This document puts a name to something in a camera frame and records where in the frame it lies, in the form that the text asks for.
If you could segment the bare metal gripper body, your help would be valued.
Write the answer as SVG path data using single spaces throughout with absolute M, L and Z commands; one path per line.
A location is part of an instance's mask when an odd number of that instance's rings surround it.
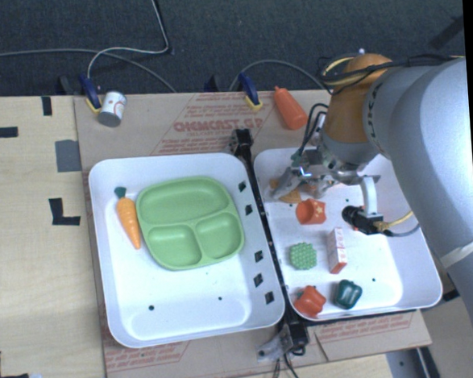
M 354 185 L 359 182 L 359 173 L 365 164 L 347 163 L 328 150 L 305 148 L 297 150 L 291 157 L 293 179 L 300 184 L 310 184 L 318 187 L 323 185 L 343 183 Z

